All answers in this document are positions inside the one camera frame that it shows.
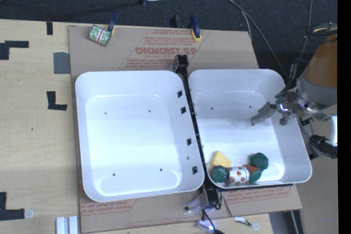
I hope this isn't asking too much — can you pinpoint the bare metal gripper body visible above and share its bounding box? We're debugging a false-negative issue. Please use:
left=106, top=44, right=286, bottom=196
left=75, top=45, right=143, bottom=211
left=275, top=90, right=332, bottom=122

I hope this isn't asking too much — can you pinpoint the white plastic tray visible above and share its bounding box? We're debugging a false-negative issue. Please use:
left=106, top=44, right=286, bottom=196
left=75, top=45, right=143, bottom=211
left=74, top=70, right=206, bottom=203
left=188, top=68, right=313, bottom=190

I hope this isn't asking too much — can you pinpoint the orange and green carrot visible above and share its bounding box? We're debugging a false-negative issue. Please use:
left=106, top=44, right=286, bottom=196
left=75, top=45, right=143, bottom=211
left=243, top=164, right=262, bottom=184

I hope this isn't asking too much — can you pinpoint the yellow cheese wedge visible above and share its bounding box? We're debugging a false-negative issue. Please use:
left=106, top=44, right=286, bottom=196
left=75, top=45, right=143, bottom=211
left=209, top=150, right=233, bottom=169

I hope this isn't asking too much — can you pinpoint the white can with red print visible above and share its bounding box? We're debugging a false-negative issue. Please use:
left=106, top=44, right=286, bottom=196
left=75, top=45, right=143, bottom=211
left=228, top=166, right=252, bottom=187

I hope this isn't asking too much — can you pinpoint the thin black rod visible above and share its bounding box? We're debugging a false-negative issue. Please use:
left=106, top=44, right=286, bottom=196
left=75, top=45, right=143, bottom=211
left=180, top=71, right=213, bottom=193

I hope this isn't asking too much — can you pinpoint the brown cardboard board red print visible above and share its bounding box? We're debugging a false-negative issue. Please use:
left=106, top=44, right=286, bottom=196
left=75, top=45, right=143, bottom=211
left=67, top=25, right=303, bottom=234

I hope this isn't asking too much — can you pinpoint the green and white can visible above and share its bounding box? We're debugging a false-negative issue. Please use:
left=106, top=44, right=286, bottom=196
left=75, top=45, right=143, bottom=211
left=88, top=24, right=112, bottom=47

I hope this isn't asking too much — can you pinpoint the black cylinder on white bracket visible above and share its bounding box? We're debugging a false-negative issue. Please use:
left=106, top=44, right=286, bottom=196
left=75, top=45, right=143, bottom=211
left=308, top=115, right=338, bottom=159

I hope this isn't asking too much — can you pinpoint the black block with thin wires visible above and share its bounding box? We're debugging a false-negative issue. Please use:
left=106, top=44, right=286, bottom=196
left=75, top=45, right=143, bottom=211
left=205, top=187, right=222, bottom=209
left=174, top=54, right=190, bottom=74

